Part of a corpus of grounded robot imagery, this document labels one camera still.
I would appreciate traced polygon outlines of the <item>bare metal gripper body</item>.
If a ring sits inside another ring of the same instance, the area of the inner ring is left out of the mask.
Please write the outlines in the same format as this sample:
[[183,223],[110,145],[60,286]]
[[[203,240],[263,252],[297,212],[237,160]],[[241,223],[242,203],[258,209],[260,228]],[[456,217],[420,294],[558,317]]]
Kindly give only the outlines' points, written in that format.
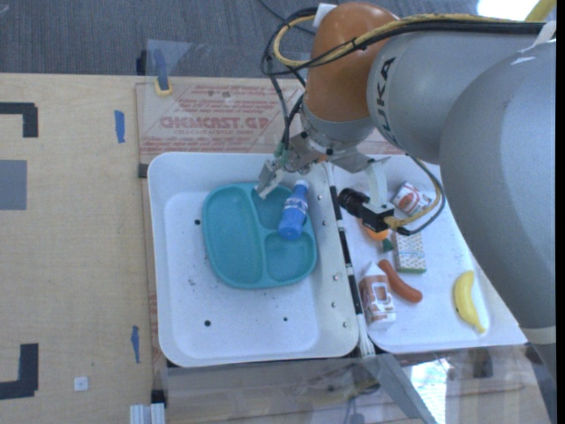
[[308,170],[313,163],[324,162],[333,154],[331,145],[323,144],[313,133],[302,131],[291,136],[289,132],[282,134],[276,148],[276,168],[285,172]]

